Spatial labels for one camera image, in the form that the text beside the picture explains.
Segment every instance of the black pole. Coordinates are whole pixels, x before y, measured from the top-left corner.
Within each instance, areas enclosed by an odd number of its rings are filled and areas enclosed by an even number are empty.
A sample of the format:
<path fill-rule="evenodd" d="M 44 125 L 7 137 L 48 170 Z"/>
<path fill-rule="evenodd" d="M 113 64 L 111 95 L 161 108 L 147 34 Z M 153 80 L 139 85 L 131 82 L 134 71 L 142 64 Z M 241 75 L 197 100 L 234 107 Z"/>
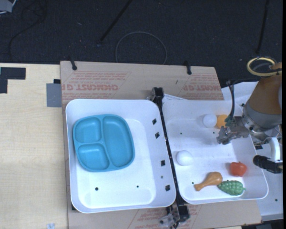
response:
<path fill-rule="evenodd" d="M 268 8 L 269 8 L 269 2 L 270 2 L 270 0 L 266 0 L 263 24 L 262 24 L 261 34 L 260 34 L 260 37 L 259 37 L 258 47 L 257 47 L 257 50 L 256 50 L 256 54 L 257 55 L 259 55 L 259 53 L 260 53 L 262 42 L 263 42 L 263 37 L 264 37 L 264 32 L 265 32 L 265 25 L 266 25 Z"/>
<path fill-rule="evenodd" d="M 133 0 L 128 0 L 128 2 L 125 4 L 125 6 L 122 8 L 122 10 L 120 11 L 120 13 L 118 14 L 118 16 L 114 19 L 114 21 L 112 22 L 112 24 L 108 27 L 107 31 L 104 33 L 104 35 L 101 37 L 101 39 L 97 42 L 97 46 L 101 46 L 103 40 L 105 39 L 105 37 L 108 35 L 108 33 L 110 32 L 110 30 L 113 28 L 113 26 L 117 23 L 117 21 L 119 20 L 119 18 L 123 15 L 123 13 L 125 12 L 125 10 L 128 8 L 128 6 L 131 4 Z"/>

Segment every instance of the blue plate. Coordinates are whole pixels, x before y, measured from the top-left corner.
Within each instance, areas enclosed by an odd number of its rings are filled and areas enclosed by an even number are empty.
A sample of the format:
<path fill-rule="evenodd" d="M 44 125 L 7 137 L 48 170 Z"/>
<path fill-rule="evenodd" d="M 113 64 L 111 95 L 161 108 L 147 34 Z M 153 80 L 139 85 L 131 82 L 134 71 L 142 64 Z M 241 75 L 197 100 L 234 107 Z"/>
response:
<path fill-rule="evenodd" d="M 122 169 L 134 159 L 129 126 L 117 115 L 93 115 L 78 120 L 73 127 L 73 141 L 81 166 L 91 172 Z"/>

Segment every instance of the white ball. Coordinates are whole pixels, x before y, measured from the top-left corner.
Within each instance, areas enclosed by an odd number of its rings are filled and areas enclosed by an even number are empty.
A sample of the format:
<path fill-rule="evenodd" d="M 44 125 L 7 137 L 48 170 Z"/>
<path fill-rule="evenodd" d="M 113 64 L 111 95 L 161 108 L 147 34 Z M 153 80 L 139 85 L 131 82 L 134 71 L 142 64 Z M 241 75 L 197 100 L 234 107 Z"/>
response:
<path fill-rule="evenodd" d="M 207 128 L 214 127 L 217 123 L 217 116 L 215 114 L 206 114 L 203 117 L 202 122 Z"/>
<path fill-rule="evenodd" d="M 181 166 L 189 166 L 193 163 L 194 158 L 190 152 L 182 150 L 177 153 L 176 160 Z"/>

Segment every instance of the white tray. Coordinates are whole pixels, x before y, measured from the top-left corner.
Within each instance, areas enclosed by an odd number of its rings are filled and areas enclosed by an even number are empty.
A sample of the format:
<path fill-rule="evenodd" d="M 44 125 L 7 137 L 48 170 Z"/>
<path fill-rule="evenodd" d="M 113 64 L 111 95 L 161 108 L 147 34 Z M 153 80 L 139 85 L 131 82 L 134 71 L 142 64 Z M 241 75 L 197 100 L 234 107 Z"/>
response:
<path fill-rule="evenodd" d="M 207 128 L 202 123 L 205 114 L 229 115 L 231 107 L 231 101 L 218 100 L 169 100 L 163 104 L 163 115 L 180 195 L 190 204 L 261 199 L 268 194 L 264 172 L 252 161 L 256 150 L 251 136 L 233 139 L 227 145 L 218 144 L 216 137 L 219 128 Z M 241 108 L 235 106 L 235 116 L 241 115 Z M 191 165 L 178 164 L 176 154 L 181 150 L 187 150 L 192 154 L 194 162 Z M 243 177 L 232 176 L 229 164 L 239 161 L 247 165 L 247 171 Z M 216 186 L 196 191 L 194 184 L 203 182 L 207 174 L 213 171 L 220 172 L 223 181 L 242 182 L 246 190 L 239 196 L 231 196 Z"/>
<path fill-rule="evenodd" d="M 89 172 L 77 159 L 73 125 L 83 117 L 103 114 L 118 115 L 127 122 L 135 158 L 120 170 Z M 94 213 L 173 204 L 174 178 L 156 104 L 149 100 L 76 99 L 66 107 L 66 120 L 71 201 L 78 211 Z"/>

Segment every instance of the green corn toy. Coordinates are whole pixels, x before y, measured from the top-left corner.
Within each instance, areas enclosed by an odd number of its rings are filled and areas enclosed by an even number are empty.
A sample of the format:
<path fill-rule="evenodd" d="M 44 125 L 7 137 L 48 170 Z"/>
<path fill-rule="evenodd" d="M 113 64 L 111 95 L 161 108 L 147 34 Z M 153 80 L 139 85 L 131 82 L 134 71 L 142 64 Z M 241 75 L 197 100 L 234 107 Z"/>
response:
<path fill-rule="evenodd" d="M 234 196 L 241 195 L 246 190 L 240 181 L 223 181 L 217 187 L 225 193 Z"/>

